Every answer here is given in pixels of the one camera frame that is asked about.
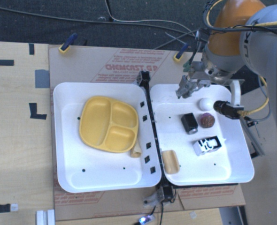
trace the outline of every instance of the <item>white egg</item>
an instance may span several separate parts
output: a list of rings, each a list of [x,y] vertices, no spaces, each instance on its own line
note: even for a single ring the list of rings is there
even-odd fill
[[[199,102],[199,107],[203,111],[210,111],[213,109],[214,102],[210,98],[203,98]]]

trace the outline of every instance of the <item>cardboard box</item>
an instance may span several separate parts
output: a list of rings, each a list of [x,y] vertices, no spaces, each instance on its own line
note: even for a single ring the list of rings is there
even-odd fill
[[[68,53],[61,54],[58,47],[49,46],[56,221],[150,213],[152,207],[144,206],[143,198],[155,192],[154,187],[76,194],[60,187],[56,172],[53,90],[63,82],[133,83],[141,70],[150,72],[150,87],[159,83],[178,84],[185,74],[182,65],[192,53],[184,53],[182,62],[176,63],[173,60],[176,51],[72,46]],[[196,54],[195,59],[200,58],[201,54]],[[165,211],[244,204],[240,185],[191,187],[177,189],[175,202],[165,204]]]

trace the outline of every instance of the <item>yellow divided dish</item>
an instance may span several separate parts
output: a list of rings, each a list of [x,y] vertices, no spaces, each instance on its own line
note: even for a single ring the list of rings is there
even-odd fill
[[[108,152],[126,152],[134,146],[138,129],[138,114],[131,105],[95,96],[85,103],[79,133],[88,146]]]

